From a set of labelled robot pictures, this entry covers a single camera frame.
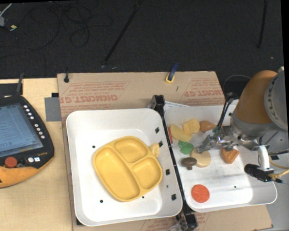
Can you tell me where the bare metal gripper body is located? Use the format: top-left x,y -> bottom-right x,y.
214,124 -> 259,153

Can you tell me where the orange toy waffle piece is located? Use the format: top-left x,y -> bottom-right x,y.
220,146 -> 241,165

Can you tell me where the beige round biscuit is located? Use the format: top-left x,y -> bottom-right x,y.
190,146 -> 212,169

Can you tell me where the orange toy food lump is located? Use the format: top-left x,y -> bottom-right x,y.
199,119 -> 218,134

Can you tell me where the green toy vegetable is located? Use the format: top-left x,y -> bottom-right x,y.
177,139 -> 195,156

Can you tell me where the yellow ridged toy chip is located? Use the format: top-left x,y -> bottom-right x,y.
182,117 -> 201,135

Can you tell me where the brown toy mushroom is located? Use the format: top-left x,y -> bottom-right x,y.
180,156 -> 198,171

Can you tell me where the yellow toy fruit slice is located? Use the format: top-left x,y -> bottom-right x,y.
170,122 -> 193,144

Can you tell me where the white plastic tray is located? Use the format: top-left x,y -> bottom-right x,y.
163,97 -> 279,214
65,104 -> 185,228

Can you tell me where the thin black rod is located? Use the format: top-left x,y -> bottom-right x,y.
157,102 -> 192,217

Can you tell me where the red toy sausage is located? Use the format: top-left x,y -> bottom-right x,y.
167,125 -> 174,145

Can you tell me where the orange round toy slice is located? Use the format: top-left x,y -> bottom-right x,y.
190,183 -> 212,204

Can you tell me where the pale yellow toy food piece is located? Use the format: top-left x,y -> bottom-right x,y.
148,142 -> 161,158

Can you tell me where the brown cardboard board red print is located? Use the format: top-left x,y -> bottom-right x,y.
56,60 -> 274,231

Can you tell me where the yellow divided plate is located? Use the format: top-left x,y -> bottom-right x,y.
91,134 -> 165,204

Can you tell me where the black cylinder on white bracket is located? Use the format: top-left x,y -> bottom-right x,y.
243,144 -> 276,184

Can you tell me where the black block with thin wires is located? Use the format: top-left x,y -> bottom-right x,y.
166,211 -> 199,231
147,94 -> 166,111

